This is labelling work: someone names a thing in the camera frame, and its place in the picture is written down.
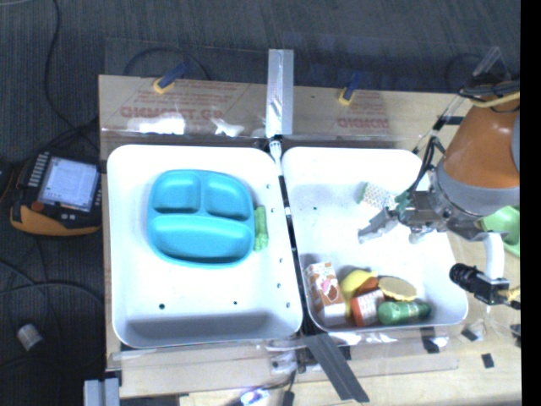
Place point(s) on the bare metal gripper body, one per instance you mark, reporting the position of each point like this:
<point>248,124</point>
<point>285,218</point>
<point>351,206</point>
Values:
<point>422,212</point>

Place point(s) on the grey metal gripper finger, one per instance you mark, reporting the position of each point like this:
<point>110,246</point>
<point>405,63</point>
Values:
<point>374,232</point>
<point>385,215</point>

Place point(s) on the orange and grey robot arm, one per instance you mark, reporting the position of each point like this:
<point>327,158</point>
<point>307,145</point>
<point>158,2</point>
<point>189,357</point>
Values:
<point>477,142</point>

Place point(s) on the yellow banana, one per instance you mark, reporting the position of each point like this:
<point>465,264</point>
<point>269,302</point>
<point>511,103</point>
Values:
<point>353,281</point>

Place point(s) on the white plastic tray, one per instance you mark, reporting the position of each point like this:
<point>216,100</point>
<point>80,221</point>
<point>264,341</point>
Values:
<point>198,298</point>
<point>338,180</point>

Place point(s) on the yellow and brown biscuit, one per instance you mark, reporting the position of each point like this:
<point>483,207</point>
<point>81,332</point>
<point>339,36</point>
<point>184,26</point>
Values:
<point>397,288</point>

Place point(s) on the orange and white carton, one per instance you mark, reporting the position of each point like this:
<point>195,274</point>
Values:
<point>323,286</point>

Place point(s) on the orange can white label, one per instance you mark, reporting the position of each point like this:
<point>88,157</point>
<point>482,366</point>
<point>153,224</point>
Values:
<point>367,309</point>

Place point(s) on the green bottle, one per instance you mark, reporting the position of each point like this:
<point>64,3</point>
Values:
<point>401,312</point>

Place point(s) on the green toy vegetable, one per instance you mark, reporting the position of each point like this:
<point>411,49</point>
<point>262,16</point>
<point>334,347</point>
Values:
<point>260,226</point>

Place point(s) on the brown cardboard board red print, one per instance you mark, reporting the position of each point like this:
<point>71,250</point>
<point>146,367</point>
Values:
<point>321,108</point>

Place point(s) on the blue divided plate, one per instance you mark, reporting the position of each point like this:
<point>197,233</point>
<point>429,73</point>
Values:
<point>198,231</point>

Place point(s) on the small grey can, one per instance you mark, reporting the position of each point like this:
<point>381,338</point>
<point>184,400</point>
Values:
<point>29,336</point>

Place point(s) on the black cylinder on white bracket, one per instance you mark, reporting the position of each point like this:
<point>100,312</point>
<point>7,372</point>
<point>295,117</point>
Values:
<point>475,279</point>

